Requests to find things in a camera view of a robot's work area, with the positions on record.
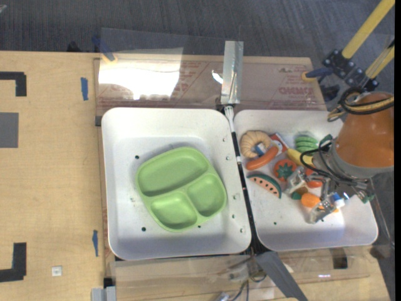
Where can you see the red toy tomato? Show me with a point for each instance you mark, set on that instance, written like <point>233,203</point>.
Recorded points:
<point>284,169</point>

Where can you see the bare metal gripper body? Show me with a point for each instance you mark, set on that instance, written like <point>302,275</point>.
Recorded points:
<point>340,185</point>

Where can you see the yellow banana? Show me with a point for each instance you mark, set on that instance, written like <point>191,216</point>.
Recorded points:
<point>296,156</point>

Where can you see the small red toy fruit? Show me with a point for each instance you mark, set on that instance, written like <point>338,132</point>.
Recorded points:
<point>314,183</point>

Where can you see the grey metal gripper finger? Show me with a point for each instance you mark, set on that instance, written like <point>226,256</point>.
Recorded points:
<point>296,180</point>
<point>319,212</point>

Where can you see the green divided plate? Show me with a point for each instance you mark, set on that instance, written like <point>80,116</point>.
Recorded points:
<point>175,180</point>

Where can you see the brown cardboard board red print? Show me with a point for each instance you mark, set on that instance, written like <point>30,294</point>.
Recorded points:
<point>200,83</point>

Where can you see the beige toy croissant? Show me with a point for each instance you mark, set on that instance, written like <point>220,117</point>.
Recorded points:
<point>249,141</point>

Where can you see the orange toy carrot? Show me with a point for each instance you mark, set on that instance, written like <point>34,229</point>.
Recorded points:
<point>308,200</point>

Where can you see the toy watermelon slice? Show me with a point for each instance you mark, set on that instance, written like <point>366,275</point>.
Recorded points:
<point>266,183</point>

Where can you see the orange toy sausage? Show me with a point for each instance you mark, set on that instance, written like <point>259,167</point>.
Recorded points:
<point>262,160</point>

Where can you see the small white and blue bottle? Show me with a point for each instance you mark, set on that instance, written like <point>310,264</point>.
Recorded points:
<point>339,200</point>

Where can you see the red and white carton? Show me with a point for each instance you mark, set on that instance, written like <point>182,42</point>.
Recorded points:
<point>279,141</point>

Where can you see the white plastic tray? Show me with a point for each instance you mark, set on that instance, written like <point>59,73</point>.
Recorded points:
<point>282,230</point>
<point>125,168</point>

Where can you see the green ridged toy vegetable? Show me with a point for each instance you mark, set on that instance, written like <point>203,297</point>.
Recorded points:
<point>305,143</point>

